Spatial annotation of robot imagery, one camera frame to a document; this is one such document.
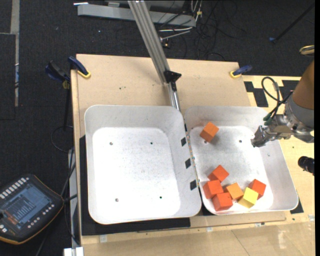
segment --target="blue clamp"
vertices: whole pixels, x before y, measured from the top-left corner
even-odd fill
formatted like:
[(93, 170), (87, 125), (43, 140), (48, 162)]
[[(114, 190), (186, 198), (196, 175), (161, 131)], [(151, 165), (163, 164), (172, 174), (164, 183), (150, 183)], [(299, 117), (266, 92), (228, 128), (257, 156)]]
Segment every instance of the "blue clamp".
[(243, 73), (245, 72), (248, 72), (252, 70), (252, 66), (251, 65), (246, 65), (246, 66), (243, 66), (243, 67), (240, 67), (239, 69), (235, 70), (235, 71), (231, 71), (230, 72), (230, 76), (232, 78), (238, 78), (240, 77)]
[(78, 74), (84, 77), (85, 79), (88, 79), (91, 76), (91, 73), (75, 57), (70, 56), (68, 58), (68, 62), (71, 64), (71, 68), (77, 69)]

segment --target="orange block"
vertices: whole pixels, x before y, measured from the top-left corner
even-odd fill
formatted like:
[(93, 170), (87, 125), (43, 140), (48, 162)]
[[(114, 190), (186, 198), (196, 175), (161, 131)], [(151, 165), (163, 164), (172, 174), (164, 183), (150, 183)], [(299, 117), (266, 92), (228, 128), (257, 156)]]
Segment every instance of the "orange block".
[(261, 181), (254, 179), (253, 181), (251, 181), (248, 187), (259, 194), (258, 195), (258, 199), (259, 199), (264, 195), (266, 186), (267, 185), (262, 183)]
[(204, 184), (203, 191), (204, 191), (205, 197), (207, 199), (211, 199), (216, 194), (223, 193), (224, 189), (222, 188), (219, 180), (211, 180), (211, 181), (208, 181), (206, 184)]
[(215, 126), (212, 122), (208, 122), (200, 133), (201, 138), (206, 142), (212, 141), (216, 133), (219, 131), (219, 128)]
[(208, 178), (210, 181), (219, 180), (220, 182), (222, 182), (228, 176), (229, 173), (226, 171), (225, 168), (222, 167), (221, 164), (219, 164), (219, 166), (210, 173)]
[(235, 200), (241, 198), (244, 195), (244, 192), (242, 191), (238, 183), (233, 183), (229, 186), (226, 186), (225, 190), (229, 192), (231, 198)]
[(233, 205), (229, 192), (216, 194), (212, 202), (216, 211), (227, 210)]

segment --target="device screen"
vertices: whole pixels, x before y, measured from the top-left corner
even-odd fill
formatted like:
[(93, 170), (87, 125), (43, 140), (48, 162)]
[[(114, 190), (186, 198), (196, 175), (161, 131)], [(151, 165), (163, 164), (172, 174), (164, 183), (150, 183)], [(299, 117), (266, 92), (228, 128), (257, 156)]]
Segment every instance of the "device screen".
[(45, 206), (51, 203), (49, 197), (32, 184), (27, 184), (18, 194), (2, 205), (4, 215), (16, 228), (33, 218)]

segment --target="metal plate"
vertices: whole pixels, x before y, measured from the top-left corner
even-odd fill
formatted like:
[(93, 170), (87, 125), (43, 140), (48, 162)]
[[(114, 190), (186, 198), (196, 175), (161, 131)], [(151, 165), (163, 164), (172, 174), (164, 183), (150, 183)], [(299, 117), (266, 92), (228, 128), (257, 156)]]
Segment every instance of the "metal plate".
[[(215, 215), (292, 210), (298, 205), (293, 184), (279, 141), (270, 141), (263, 147), (253, 147), (254, 138), (267, 112), (259, 107), (194, 106), (185, 112), (185, 123), (198, 175), (202, 201)], [(208, 122), (219, 127), (210, 143), (200, 137)], [(228, 210), (216, 211), (211, 199), (206, 199), (203, 185), (208, 175), (222, 165), (229, 176), (221, 183), (238, 183), (241, 189), (257, 179), (266, 184), (263, 197), (251, 208), (237, 202)]]
[(182, 218), (200, 211), (179, 111), (171, 106), (94, 105), (84, 122), (88, 209), (96, 222)]

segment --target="yellow block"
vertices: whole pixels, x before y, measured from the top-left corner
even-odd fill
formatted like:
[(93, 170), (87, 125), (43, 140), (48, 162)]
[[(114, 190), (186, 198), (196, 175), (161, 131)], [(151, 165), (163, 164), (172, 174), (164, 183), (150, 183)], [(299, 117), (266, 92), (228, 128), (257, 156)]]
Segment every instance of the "yellow block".
[(251, 208), (256, 204), (258, 199), (258, 192), (246, 187), (244, 190), (243, 197), (238, 201), (238, 203), (244, 207)]

